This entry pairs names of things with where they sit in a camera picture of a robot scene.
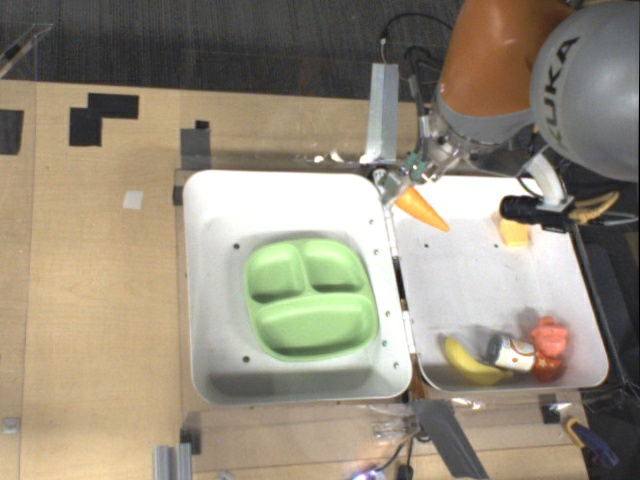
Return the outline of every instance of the green plate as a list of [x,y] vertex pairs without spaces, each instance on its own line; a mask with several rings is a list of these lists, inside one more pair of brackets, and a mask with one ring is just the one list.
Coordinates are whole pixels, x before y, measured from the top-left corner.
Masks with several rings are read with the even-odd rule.
[[348,354],[378,332],[378,311],[358,256],[335,240],[290,240],[257,249],[245,265],[251,325],[283,361]]

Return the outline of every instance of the toy food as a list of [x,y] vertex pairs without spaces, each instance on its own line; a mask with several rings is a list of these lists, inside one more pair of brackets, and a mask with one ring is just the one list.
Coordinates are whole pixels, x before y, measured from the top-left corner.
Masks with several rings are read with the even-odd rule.
[[529,243],[529,226],[501,217],[500,235],[507,247],[527,245]]
[[538,352],[536,354],[536,362],[533,365],[531,373],[533,373],[538,380],[548,382],[555,376],[560,365],[562,365],[562,361],[560,359],[547,357],[541,352]]
[[536,350],[531,343],[516,340],[506,334],[496,334],[487,347],[487,362],[507,370],[531,371]]
[[407,188],[407,190],[396,199],[396,206],[425,224],[429,224],[442,231],[449,231],[449,225],[413,187]]
[[477,361],[451,336],[445,339],[444,354],[458,372],[476,384],[491,386],[502,379],[513,377],[512,371],[501,370]]
[[538,327],[531,331],[533,346],[547,357],[558,357],[567,348],[566,327],[559,325],[550,316],[538,319]]

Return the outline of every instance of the toy carrot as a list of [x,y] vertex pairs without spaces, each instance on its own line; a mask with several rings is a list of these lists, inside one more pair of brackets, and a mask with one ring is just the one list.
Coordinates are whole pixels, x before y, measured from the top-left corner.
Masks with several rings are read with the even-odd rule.
[[396,199],[396,206],[407,212],[412,217],[429,224],[442,231],[449,231],[449,226],[432,206],[424,200],[424,197],[413,187],[407,188],[404,193]]

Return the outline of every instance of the yellow sponge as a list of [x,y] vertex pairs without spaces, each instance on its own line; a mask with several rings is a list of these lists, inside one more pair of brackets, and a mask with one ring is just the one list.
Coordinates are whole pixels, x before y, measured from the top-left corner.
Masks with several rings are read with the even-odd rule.
[[517,247],[529,243],[529,226],[514,220],[500,218],[500,234],[507,247]]

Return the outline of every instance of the yellow banana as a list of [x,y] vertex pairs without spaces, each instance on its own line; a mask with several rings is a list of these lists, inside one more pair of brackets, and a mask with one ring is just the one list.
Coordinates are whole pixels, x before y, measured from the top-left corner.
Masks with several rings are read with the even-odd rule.
[[502,379],[513,377],[512,371],[501,370],[477,361],[451,336],[445,339],[444,355],[457,371],[476,384],[491,386]]

